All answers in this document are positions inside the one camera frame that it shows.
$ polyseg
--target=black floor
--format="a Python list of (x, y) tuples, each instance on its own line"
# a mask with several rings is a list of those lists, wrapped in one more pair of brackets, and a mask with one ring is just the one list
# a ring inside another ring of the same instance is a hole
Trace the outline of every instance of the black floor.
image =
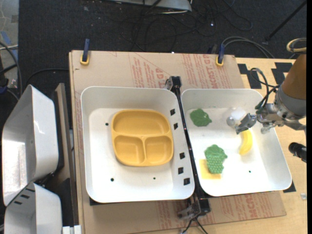
[[(294, 59), (286, 45), (306, 37), (306, 5), (270, 40), (266, 38), (304, 1), (193, 0), (192, 12), (162, 14), (168, 9), (111, 1), (19, 0), (23, 87), (32, 84), (50, 96), (60, 82), (65, 83), (70, 106), (69, 75), (58, 69), (68, 70), (68, 53), (83, 49), (86, 38), (90, 39), (90, 50), (207, 53), (210, 47), (235, 36), (260, 44), (267, 51), (240, 41), (229, 44), (225, 54)], [(53, 70), (34, 74), (43, 69)], [(15, 103), (10, 94), (0, 96), (1, 130)]]

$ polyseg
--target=black pole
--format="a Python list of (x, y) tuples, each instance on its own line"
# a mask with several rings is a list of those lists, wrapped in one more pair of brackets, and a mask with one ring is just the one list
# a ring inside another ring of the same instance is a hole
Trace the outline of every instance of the black pole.
[(265, 40), (269, 41), (272, 36), (274, 36), (276, 32), (279, 31), (291, 18), (293, 18), (293, 16), (306, 4), (307, 0), (304, 0), (303, 3), (289, 17), (287, 17), (285, 21), (283, 21), (271, 34), (269, 34), (268, 37), (265, 37)]

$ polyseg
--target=yellow banana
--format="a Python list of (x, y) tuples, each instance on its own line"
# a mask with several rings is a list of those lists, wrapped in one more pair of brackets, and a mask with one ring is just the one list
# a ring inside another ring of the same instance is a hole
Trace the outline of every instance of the yellow banana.
[(243, 138), (243, 143), (240, 146), (239, 154), (244, 155), (250, 151), (253, 146), (253, 135), (250, 130), (245, 130), (240, 133)]

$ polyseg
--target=cardboard sheet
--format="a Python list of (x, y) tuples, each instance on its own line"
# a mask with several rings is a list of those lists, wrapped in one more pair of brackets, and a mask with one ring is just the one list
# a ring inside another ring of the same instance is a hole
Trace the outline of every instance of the cardboard sheet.
[[(83, 233), (130, 234), (184, 228), (177, 212), (186, 201), (151, 201), (90, 206), (86, 191), (80, 95), (89, 86), (163, 88), (169, 76), (180, 76), (182, 90), (189, 88), (244, 88), (236, 59), (216, 55), (100, 52), (90, 53), (88, 66), (80, 64), (82, 51), (69, 55), (72, 93), (79, 220)], [(212, 211), (203, 224), (226, 223), (285, 215), (279, 192), (235, 195), (210, 199)]]

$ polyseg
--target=white tray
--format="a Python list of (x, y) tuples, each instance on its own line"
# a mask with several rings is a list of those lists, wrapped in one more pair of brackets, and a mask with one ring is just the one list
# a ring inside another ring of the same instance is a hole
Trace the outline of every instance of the white tray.
[(59, 196), (30, 183), (8, 205), (5, 234), (60, 234), (62, 211)]
[(59, 161), (55, 107), (28, 85), (2, 132), (3, 201), (10, 201), (30, 182), (57, 168)]
[[(265, 191), (278, 191), (290, 187), (292, 177), (275, 129), (261, 134), (259, 122), (251, 128), (253, 147), (244, 156), (238, 153), (241, 136), (226, 123), (227, 117), (238, 107), (254, 114), (254, 107), (262, 95), (252, 89), (189, 89), (181, 100), (186, 125), (194, 153), (199, 182), (203, 190), (212, 196), (237, 195)], [(197, 127), (190, 113), (201, 108), (212, 119), (205, 127)], [(206, 159), (204, 151), (216, 144), (226, 155), (221, 179), (203, 179), (199, 162)]]
[[(118, 162), (110, 124), (114, 114), (124, 109), (155, 110), (168, 119), (174, 140), (171, 161), (152, 167), (131, 167)], [(193, 194), (195, 184), (188, 146), (178, 101), (172, 92), (149, 88), (89, 87), (81, 94), (81, 111), (86, 189), (94, 201), (175, 200)]]

